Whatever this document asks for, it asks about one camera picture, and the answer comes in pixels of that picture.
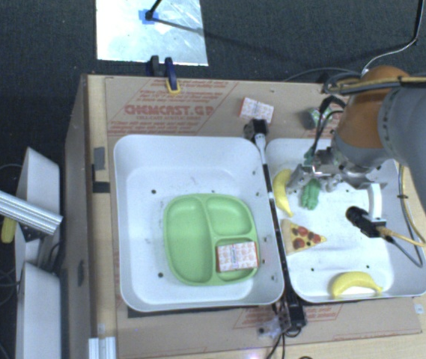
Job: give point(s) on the brown cardboard board red print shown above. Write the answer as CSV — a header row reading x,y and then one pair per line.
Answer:
x,y
182,107

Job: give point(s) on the green broccoli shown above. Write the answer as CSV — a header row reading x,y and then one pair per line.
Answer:
x,y
310,194

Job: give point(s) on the orange and white carton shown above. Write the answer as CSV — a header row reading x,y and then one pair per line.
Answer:
x,y
256,109
237,256

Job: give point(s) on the green divided plate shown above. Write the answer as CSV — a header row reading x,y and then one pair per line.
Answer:
x,y
186,238

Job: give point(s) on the small green and grey can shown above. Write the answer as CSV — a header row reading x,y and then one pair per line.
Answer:
x,y
311,117

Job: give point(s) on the thin black and white rod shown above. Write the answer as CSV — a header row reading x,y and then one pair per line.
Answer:
x,y
275,219

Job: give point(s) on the pizza slice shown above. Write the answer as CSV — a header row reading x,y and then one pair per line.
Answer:
x,y
299,237

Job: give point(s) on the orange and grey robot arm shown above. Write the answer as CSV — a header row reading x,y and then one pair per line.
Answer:
x,y
403,125

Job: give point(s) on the yellow banana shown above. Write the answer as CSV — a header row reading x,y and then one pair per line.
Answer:
x,y
280,193
351,280

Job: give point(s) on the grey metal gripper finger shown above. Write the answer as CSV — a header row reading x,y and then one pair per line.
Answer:
x,y
332,184
298,180

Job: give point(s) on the white plastic tray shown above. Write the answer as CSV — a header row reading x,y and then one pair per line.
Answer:
x,y
347,256
141,200

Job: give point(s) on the black cylinder on white bracket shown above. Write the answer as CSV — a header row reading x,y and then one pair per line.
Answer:
x,y
362,219

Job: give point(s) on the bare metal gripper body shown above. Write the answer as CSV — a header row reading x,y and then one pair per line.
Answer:
x,y
325,163

